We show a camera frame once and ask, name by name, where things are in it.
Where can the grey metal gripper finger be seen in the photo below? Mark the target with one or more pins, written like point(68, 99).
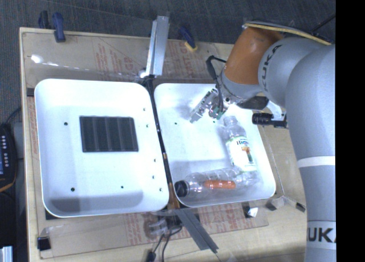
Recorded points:
point(195, 115)
point(204, 110)

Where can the clear plastic bottle black cap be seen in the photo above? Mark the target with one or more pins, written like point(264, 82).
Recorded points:
point(194, 185)

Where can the white plastic tray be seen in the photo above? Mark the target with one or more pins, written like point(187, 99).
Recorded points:
point(196, 147)
point(99, 175)

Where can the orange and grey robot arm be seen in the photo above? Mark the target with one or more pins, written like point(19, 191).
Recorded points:
point(310, 90)

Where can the black cylinder on white bracket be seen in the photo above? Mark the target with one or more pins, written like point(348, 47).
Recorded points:
point(263, 118)

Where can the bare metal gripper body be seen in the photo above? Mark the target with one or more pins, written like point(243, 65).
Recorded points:
point(214, 102)

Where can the brown cardboard board red print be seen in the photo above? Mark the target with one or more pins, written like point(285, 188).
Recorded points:
point(85, 53)

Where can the black ribbed rectangular pad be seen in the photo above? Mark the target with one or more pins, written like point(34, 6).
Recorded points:
point(108, 134)

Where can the clear bottle with white label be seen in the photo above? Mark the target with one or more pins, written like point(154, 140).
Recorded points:
point(241, 148)

